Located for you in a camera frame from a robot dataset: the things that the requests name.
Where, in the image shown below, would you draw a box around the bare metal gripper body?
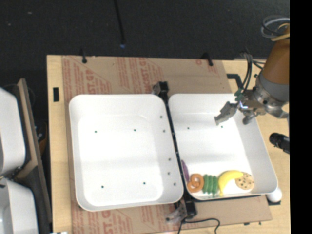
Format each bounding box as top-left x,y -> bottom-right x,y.
237,87 -> 290,119

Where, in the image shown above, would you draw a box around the white plastic tray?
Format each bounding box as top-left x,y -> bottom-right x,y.
68,94 -> 184,212
167,93 -> 279,201

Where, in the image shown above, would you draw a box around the chocolate chip biscuit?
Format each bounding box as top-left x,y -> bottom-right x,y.
234,172 -> 255,191

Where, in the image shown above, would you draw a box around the yellow banana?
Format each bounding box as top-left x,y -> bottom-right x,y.
217,170 -> 244,197

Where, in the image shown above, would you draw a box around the purple eggplant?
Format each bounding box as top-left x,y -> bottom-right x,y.
180,159 -> 191,183

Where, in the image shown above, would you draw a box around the green pea pods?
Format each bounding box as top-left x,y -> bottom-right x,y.
202,174 -> 219,197

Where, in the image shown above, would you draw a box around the orange pretzel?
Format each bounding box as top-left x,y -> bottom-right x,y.
187,173 -> 205,194

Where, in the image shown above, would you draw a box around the white rounded object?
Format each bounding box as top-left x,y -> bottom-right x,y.
265,187 -> 283,203

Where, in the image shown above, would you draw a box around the brown cardboard board red print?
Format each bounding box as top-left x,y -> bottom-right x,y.
60,55 -> 273,234

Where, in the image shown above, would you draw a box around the black cylinder on white bracket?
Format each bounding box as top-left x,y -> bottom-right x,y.
269,132 -> 290,155

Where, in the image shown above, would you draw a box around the black block with thin wires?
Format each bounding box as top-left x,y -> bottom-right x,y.
152,81 -> 170,100
166,199 -> 198,225

